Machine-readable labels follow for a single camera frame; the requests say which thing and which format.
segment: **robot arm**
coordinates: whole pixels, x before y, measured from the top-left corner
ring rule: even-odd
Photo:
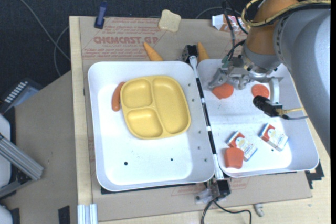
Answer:
[[[330,156],[330,1],[263,0],[253,21],[246,9],[242,20],[250,30],[242,55],[218,70],[209,88],[227,79],[238,79],[240,89],[266,82],[283,63]]]

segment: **yellow plate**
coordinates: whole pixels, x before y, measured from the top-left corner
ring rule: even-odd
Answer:
[[[180,84],[168,76],[148,76],[127,81],[120,102],[130,132],[141,139],[175,136],[191,122]]]

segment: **blue object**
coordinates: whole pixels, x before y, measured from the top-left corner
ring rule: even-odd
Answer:
[[[99,14],[94,23],[95,28],[103,29],[106,9],[107,9],[107,2],[106,1],[101,2],[99,7]]]

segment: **red and white box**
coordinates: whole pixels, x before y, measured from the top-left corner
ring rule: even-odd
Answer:
[[[227,144],[230,147],[237,147],[244,151],[244,161],[248,161],[252,155],[257,151],[257,147],[251,143],[246,137],[239,131],[235,132],[228,140]]]
[[[259,137],[278,151],[282,151],[288,142],[288,136],[269,123],[265,125]]]

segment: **white tray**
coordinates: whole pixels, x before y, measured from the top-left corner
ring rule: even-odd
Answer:
[[[218,99],[207,85],[221,65],[220,59],[204,60],[199,63],[198,72],[222,171],[230,177],[244,177],[314,169],[318,165],[319,156],[307,121],[271,118],[256,108],[253,105],[251,88],[258,82],[248,83],[243,90],[235,89],[233,95],[227,99]],[[283,105],[283,109],[302,106],[285,66],[281,65],[270,77],[283,77],[279,83],[279,102]],[[304,114],[299,111],[290,113],[289,116],[297,117]],[[286,147],[281,152],[258,137],[267,123],[289,137]],[[226,168],[223,158],[224,151],[228,148],[226,141],[235,131],[242,132],[258,148],[248,161],[244,161],[241,169]]]
[[[167,75],[186,96],[191,125],[180,135],[142,140],[127,128],[122,110],[114,112],[111,98],[117,85],[143,76]],[[200,95],[192,68],[179,61],[98,62],[88,72],[96,171],[109,191],[205,182],[215,165]]]

